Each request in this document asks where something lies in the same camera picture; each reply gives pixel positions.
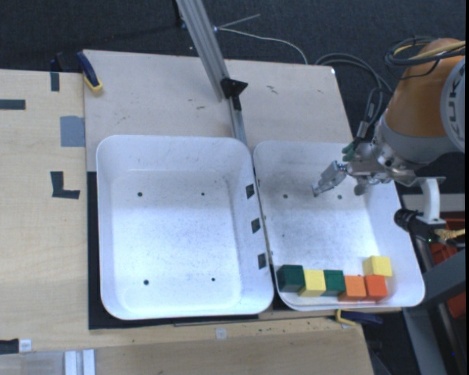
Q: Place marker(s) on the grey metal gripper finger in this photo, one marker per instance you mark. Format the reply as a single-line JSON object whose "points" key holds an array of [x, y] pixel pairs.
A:
{"points": [[328, 178], [361, 188]]}

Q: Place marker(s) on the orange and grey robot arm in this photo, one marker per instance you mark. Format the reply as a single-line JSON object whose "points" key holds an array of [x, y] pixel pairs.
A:
{"points": [[418, 104]]}

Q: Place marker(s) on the pale wood board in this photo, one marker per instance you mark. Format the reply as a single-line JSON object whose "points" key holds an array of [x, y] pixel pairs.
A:
{"points": [[160, 100]]}

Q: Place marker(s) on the black cylinder on white bracket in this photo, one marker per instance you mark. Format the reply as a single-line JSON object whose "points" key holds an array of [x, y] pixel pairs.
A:
{"points": [[430, 205]]}

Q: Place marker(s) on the white plastic tray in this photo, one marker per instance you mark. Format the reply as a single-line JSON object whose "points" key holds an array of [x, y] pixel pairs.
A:
{"points": [[320, 233], [172, 233]]}

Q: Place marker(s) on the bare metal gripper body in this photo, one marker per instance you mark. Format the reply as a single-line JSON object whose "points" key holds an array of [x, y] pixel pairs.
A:
{"points": [[375, 166]]}

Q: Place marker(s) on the yellow cube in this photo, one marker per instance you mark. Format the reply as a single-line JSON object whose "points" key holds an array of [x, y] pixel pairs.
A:
{"points": [[377, 266], [313, 283]]}

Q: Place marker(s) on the dark green cube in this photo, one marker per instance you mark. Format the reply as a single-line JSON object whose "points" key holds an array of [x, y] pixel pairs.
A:
{"points": [[334, 281], [290, 276]]}

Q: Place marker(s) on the orange cube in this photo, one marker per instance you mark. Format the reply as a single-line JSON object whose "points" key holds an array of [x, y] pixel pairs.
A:
{"points": [[353, 287], [376, 286]]}

